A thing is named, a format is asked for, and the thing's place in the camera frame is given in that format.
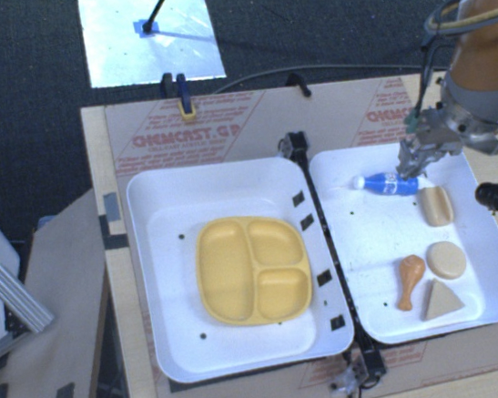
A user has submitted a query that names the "brown cardboard board red print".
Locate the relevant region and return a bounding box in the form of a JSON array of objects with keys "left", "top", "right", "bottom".
[{"left": 103, "top": 52, "right": 498, "bottom": 398}]

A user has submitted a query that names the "yellow divided plate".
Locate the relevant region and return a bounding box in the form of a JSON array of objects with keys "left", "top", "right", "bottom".
[{"left": 188, "top": 206, "right": 319, "bottom": 334}]

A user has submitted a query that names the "beige triangular bread slice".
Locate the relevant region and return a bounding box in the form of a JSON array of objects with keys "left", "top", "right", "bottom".
[{"left": 416, "top": 274, "right": 468, "bottom": 322}]

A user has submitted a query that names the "beige hot dog bun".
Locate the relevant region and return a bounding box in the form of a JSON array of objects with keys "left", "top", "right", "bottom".
[{"left": 416, "top": 183, "right": 456, "bottom": 230}]

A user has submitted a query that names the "orange chicken drumstick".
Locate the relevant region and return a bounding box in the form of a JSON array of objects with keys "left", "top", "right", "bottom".
[{"left": 391, "top": 252, "right": 432, "bottom": 313}]

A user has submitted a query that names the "thin black rod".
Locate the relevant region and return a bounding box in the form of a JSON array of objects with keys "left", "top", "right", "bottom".
[{"left": 296, "top": 145, "right": 381, "bottom": 383}]

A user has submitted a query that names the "beige round biscuit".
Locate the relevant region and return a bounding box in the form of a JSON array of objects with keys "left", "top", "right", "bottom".
[{"left": 422, "top": 238, "right": 470, "bottom": 283}]

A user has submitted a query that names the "blue plastic bottle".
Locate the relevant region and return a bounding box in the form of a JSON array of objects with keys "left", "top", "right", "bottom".
[{"left": 350, "top": 167, "right": 421, "bottom": 203}]

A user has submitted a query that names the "white plastic tray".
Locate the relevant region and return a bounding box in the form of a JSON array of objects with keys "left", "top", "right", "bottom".
[
  {"left": 306, "top": 127, "right": 498, "bottom": 353},
  {"left": 122, "top": 145, "right": 360, "bottom": 389}
]

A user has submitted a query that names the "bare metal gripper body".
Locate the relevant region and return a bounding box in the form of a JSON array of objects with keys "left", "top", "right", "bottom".
[{"left": 407, "top": 96, "right": 498, "bottom": 167}]

